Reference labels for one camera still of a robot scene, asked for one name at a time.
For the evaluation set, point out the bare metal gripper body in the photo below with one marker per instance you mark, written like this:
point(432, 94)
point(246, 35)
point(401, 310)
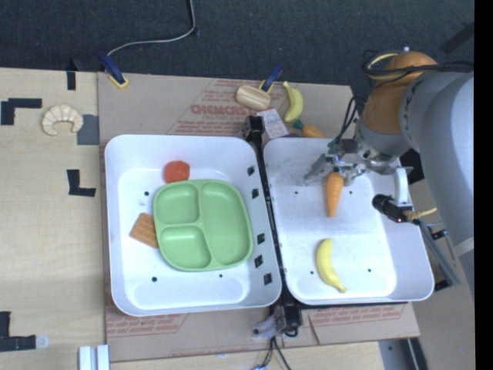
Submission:
point(356, 156)

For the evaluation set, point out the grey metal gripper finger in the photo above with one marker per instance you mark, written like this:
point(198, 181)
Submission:
point(316, 169)
point(352, 175)

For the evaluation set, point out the orange carrot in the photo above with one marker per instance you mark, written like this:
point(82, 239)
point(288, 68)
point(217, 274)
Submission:
point(334, 193)
point(312, 131)

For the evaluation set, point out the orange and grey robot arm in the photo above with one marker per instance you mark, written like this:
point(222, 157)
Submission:
point(443, 129)

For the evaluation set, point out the white carton packet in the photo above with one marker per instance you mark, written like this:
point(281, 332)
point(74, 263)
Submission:
point(274, 123)

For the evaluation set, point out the yellow banana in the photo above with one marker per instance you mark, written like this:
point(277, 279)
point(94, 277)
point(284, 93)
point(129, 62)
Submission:
point(294, 102)
point(326, 262)

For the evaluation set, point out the white plastic tray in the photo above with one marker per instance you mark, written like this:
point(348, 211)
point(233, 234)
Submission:
point(369, 253)
point(131, 283)

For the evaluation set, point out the beige bread roll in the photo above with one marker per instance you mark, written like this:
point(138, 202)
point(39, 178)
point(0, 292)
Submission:
point(252, 97)

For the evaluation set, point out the green divided plate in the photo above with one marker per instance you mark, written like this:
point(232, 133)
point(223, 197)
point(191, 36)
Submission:
point(215, 222)

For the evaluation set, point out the red tomato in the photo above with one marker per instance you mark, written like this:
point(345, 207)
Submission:
point(176, 171)

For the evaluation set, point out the brown cardboard board red print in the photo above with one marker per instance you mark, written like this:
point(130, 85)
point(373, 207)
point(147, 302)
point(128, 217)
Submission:
point(154, 106)

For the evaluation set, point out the orange waffle biscuit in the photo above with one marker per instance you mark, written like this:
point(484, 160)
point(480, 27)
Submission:
point(143, 230)

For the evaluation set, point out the cream croissant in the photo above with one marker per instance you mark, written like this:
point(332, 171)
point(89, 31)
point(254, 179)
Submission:
point(61, 118)

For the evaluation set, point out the black cylinder on white bracket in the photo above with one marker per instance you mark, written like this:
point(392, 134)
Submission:
point(387, 206)

